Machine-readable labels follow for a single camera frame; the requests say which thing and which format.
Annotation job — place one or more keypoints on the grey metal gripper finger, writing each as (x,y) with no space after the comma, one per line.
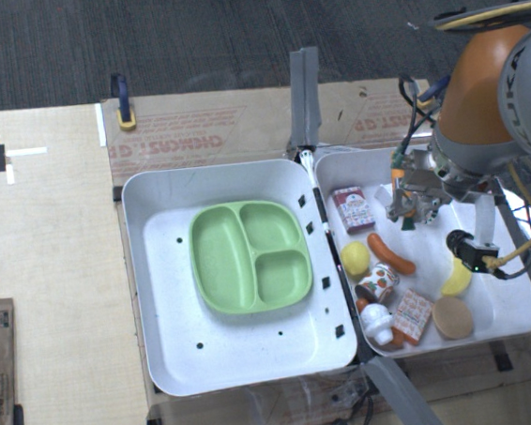
(428,211)
(399,204)

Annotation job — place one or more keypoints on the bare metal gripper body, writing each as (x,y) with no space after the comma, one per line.
(432,179)

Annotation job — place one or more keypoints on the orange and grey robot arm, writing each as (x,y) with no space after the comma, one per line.
(476,104)

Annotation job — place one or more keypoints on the white plastic bottle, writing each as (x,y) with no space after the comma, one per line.
(378,322)

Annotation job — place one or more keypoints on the white can with strawberry print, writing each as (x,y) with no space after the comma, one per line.
(379,283)

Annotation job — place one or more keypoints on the orange sausage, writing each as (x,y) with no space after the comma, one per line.
(390,255)

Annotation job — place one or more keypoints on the small carrot with green top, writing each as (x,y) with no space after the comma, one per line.
(408,224)

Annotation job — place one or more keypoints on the red and white carton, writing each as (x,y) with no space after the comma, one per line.
(353,209)

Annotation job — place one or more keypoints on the white plastic tray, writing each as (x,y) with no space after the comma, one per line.
(177,310)
(501,304)

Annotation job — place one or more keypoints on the yellow rounded toy food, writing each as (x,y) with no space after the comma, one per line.
(457,281)

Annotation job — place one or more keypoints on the brown cardboard board red print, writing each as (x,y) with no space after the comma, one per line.
(200,133)

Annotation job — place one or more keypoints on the round tan biscuit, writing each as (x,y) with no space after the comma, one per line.
(452,318)

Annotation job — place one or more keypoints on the black cylinder on white bracket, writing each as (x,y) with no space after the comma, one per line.
(470,249)

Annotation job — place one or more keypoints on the orange and white carton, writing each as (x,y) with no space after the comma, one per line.
(414,316)

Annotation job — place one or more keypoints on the green divided plate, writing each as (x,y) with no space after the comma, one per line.
(225,258)

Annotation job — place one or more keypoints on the yellow lemon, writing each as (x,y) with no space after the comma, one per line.
(355,258)

